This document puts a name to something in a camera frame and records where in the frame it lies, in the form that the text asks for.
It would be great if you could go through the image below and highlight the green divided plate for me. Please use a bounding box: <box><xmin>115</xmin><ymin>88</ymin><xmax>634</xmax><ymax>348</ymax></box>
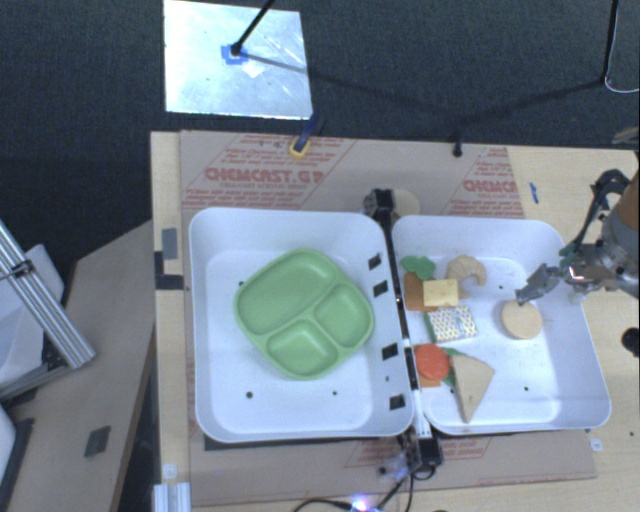
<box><xmin>232</xmin><ymin>247</ymin><xmax>377</xmax><ymax>382</ymax></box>

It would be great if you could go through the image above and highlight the yellow cheese block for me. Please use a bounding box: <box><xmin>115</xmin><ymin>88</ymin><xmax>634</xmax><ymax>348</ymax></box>
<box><xmin>422</xmin><ymin>278</ymin><xmax>460</xmax><ymax>308</ymax></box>

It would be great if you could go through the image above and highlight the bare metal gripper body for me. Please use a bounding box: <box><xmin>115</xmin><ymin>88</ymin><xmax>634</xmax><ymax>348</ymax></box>
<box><xmin>560</xmin><ymin>241</ymin><xmax>640</xmax><ymax>301</ymax></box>

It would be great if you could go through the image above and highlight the tan croissant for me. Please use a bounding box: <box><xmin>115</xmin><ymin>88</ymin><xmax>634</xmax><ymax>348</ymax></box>
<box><xmin>445</xmin><ymin>254</ymin><xmax>488</xmax><ymax>288</ymax></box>

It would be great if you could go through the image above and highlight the orange carrot with green top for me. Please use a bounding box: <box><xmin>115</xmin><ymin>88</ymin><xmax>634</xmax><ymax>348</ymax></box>
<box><xmin>399</xmin><ymin>255</ymin><xmax>442</xmax><ymax>314</ymax></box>

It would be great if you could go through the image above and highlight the brown cardboard board red print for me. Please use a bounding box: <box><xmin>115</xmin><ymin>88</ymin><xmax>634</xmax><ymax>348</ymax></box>
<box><xmin>178</xmin><ymin>130</ymin><xmax>600</xmax><ymax>507</ymax></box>

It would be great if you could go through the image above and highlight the red tomato slice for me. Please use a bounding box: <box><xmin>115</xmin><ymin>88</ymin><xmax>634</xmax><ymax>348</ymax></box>
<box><xmin>413</xmin><ymin>342</ymin><xmax>452</xmax><ymax>381</ymax></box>

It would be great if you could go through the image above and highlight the black block with thin wires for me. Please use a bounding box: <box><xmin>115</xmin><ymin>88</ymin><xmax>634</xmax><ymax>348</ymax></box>
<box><xmin>362</xmin><ymin>188</ymin><xmax>397</xmax><ymax>217</ymax></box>
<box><xmin>396</xmin><ymin>433</ymin><xmax>445</xmax><ymax>475</ymax></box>

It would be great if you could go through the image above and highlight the thin black and white rod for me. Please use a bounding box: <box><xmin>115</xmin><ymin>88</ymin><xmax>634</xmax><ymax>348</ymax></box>
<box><xmin>378</xmin><ymin>208</ymin><xmax>432</xmax><ymax>442</ymax></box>

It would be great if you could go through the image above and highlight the round tan biscuit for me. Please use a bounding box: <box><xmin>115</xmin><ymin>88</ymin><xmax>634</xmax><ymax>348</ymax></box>
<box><xmin>500</xmin><ymin>299</ymin><xmax>544</xmax><ymax>341</ymax></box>
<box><xmin>393</xmin><ymin>189</ymin><xmax>422</xmax><ymax>217</ymax></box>

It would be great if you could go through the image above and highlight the tan triangular sandwich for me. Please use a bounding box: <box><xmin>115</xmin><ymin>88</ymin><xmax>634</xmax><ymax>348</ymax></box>
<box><xmin>449</xmin><ymin>352</ymin><xmax>497</xmax><ymax>425</ymax></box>

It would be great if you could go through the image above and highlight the white plastic tray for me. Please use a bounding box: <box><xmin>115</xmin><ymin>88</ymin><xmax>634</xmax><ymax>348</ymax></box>
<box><xmin>187</xmin><ymin>206</ymin><xmax>417</xmax><ymax>445</ymax></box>
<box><xmin>390</xmin><ymin>214</ymin><xmax>613</xmax><ymax>437</ymax></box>

